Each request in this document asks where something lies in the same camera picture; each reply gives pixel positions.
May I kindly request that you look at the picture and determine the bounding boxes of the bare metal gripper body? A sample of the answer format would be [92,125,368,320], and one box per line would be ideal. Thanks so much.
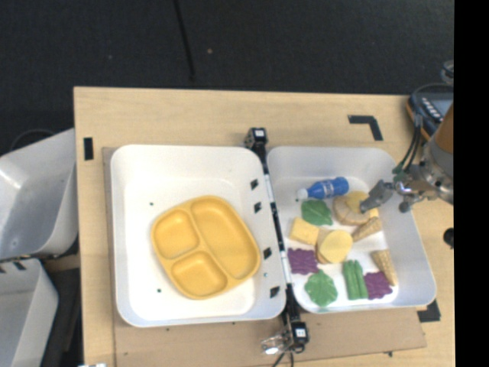
[395,165,455,206]

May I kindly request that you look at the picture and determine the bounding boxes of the pale yellow round slice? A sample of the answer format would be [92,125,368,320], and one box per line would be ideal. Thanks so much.
[345,190,380,220]

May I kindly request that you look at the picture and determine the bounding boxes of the tan ice cream cone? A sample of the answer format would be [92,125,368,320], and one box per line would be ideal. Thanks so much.
[351,216,384,243]
[370,248,399,287]

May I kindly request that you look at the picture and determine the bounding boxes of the white plastic tray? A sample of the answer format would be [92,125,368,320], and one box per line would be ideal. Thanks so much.
[266,145,438,315]
[109,143,288,328]

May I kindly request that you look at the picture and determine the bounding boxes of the tan round biscuit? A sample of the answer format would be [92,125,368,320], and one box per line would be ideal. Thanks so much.
[332,195,372,227]

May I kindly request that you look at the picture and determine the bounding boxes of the blue bottle with white cap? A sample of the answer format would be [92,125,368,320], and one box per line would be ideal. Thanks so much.
[296,176,351,201]

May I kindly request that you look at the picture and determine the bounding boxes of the green lettuce leaf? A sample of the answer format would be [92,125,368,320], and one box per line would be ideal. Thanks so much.
[303,269,339,308]
[300,199,334,227]

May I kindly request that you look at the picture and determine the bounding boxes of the yellow and tan round sandwich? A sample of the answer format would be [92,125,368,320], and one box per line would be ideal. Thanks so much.
[315,228,354,265]

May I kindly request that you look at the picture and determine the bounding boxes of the yellow cheese block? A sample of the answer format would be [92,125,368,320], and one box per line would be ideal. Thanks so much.
[288,216,321,246]

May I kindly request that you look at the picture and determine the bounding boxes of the purple grapes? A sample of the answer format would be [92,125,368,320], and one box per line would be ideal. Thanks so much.
[363,271,394,301]
[287,247,320,276]

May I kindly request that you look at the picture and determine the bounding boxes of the green asparagus bundle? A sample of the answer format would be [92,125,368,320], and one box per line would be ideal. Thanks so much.
[342,259,369,301]

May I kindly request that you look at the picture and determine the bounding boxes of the thin black and white rod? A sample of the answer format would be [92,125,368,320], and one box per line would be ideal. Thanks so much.
[257,143,300,323]

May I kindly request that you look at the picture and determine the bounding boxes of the yellow divided plate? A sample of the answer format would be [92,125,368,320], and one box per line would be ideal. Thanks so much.
[150,195,263,301]

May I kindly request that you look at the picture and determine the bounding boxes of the black block with thin wires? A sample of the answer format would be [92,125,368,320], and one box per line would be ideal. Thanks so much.
[287,320,312,354]
[243,127,270,149]

